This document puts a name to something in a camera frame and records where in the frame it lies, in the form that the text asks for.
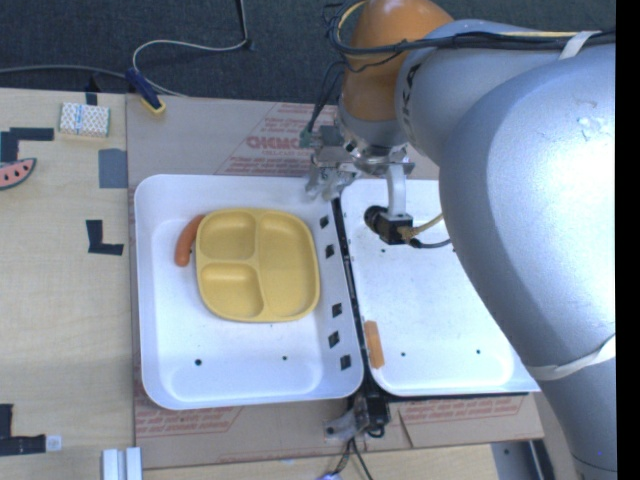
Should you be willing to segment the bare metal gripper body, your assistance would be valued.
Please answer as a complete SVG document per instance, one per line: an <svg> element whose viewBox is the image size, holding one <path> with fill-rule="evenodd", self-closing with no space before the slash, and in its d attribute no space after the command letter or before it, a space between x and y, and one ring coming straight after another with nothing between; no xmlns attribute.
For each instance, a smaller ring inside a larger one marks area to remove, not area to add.
<svg viewBox="0 0 640 480"><path fill-rule="evenodd" d="M311 147L311 167L318 178L360 174L383 177L395 165L409 175L415 168L406 144L375 144L338 125L324 125L312 132Z"/></svg>

